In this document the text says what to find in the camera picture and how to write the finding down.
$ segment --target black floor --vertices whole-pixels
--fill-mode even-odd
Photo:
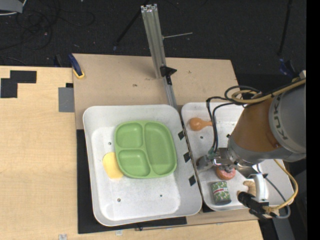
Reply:
[[[22,14],[0,16],[0,65],[69,67],[70,53],[150,56],[141,16],[114,49],[115,41],[144,2],[28,0]],[[231,60],[239,84],[263,91],[290,81],[279,70],[281,60],[291,60],[298,71],[306,69],[307,0],[292,0],[285,42],[278,54],[288,3],[289,0],[148,2],[158,6],[164,36],[192,32],[164,39],[166,57]],[[292,166],[306,169],[305,164]],[[296,213],[293,218],[301,216],[299,211]],[[296,240],[303,237],[295,235]]]

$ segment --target light wood surface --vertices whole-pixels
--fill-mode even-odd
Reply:
[[[73,77],[76,128],[91,106],[168,104],[162,79],[156,79],[151,57],[74,54],[85,77]],[[238,84],[230,60],[166,58],[177,69],[171,76],[176,103],[205,102],[224,96]]]
[[[114,231],[78,234],[75,114],[59,112],[58,103],[58,88],[73,81],[71,68],[0,66],[0,78],[10,70],[36,70],[37,81],[19,83],[17,98],[0,98],[0,239],[119,239]],[[171,230],[123,230],[121,238],[263,239],[247,212],[210,214],[216,217],[197,214]],[[206,224],[237,219],[249,221]]]

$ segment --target black divider clip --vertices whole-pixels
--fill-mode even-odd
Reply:
[[[173,75],[175,72],[177,72],[177,70],[174,68],[171,68],[168,66],[160,67],[161,76],[165,77],[167,84],[171,86],[172,86],[171,75]]]

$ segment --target yellow cable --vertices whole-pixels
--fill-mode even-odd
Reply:
[[[295,199],[295,197],[298,194],[298,190],[299,190],[298,183],[295,180],[295,178],[276,159],[274,159],[274,161],[288,175],[290,180],[292,180],[292,182],[294,184],[294,192],[293,192],[292,196],[290,196],[290,198],[287,201],[285,201],[284,203],[282,203],[276,207],[263,206],[263,209],[266,211],[267,214],[274,212],[274,211],[277,211],[277,210],[280,210],[281,208],[287,206],[290,202],[292,202]]]
[[[244,103],[244,104],[253,104],[253,103],[263,102],[263,101],[265,101],[265,100],[267,100],[267,99],[272,98],[273,96],[282,94],[282,93],[284,93],[284,92],[286,92],[286,91],[289,91],[289,90],[291,90],[291,89],[293,89],[293,88],[296,88],[296,87],[298,87],[298,86],[301,86],[301,85],[303,85],[303,84],[305,84],[305,83],[306,83],[306,78],[303,79],[303,80],[301,80],[301,81],[294,82],[293,84],[291,84],[291,85],[289,85],[289,86],[286,86],[286,87],[284,87],[284,88],[282,88],[282,89],[280,89],[280,90],[276,90],[275,92],[270,93],[270,94],[268,94],[268,95],[266,95],[266,96],[262,96],[262,97],[258,97],[258,98],[253,98],[253,99],[241,99],[241,98],[237,98],[237,96],[238,96],[239,94],[251,93],[251,92],[252,92],[252,90],[239,90],[239,91],[233,93],[233,94],[231,95],[231,98],[232,98],[235,102],[237,102],[237,103]]]

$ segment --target orange spoon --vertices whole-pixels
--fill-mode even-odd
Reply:
[[[204,121],[198,117],[191,118],[190,120],[190,128],[193,131],[200,131],[204,127],[212,126],[211,121]]]

